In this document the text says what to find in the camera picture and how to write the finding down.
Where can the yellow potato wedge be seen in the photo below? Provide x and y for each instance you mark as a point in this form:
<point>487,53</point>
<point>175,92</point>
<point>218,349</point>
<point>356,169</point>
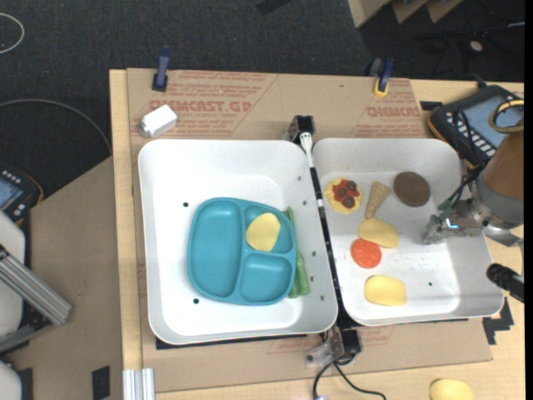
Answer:
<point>385,291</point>
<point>378,233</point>
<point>450,390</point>

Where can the brown round biscuit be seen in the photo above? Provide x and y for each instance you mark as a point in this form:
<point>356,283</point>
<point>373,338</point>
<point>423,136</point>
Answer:
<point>411,188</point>

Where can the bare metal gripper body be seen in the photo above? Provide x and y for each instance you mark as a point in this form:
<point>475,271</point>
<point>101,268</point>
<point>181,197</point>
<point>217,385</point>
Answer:
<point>466,219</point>

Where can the orange round slice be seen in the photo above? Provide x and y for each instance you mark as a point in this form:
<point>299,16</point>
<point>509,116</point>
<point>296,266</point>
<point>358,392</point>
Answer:
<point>365,253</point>

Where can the brown cardboard board red print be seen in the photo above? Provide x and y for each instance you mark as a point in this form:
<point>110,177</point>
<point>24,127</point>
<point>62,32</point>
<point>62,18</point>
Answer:
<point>250,98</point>

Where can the green bean pod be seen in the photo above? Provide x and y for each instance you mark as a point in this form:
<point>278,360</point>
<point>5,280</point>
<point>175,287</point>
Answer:
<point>302,277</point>

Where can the yellow potato crisp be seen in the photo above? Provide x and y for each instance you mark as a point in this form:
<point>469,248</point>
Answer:
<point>263,231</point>

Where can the blue divided plate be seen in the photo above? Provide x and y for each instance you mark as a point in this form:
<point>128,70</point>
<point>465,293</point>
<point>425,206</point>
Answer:
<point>214,248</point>

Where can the white plastic tray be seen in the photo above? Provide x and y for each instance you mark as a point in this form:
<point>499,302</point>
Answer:
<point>420,298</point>
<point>233,169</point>

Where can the yellow pizza with red sauce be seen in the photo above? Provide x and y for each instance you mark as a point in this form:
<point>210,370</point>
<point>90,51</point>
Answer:
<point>342,195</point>

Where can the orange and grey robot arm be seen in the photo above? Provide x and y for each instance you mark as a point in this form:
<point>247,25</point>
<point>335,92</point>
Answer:
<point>506,169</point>

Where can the black cylinder on white bracket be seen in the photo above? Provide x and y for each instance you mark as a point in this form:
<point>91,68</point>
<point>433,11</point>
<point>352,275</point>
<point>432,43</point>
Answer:
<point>504,278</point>

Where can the thin black and white rod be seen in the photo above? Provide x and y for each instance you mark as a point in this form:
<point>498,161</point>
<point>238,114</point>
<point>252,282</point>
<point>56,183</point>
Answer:
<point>320,198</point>

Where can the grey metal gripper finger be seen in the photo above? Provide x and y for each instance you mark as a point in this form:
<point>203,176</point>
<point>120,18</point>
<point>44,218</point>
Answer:
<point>429,234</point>
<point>438,221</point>

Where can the white plastic bottle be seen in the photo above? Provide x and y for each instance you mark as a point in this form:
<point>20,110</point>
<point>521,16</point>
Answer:
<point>158,121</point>

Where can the beige ice cream cone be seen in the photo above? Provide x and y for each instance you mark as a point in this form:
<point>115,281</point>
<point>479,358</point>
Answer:
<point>376,196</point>

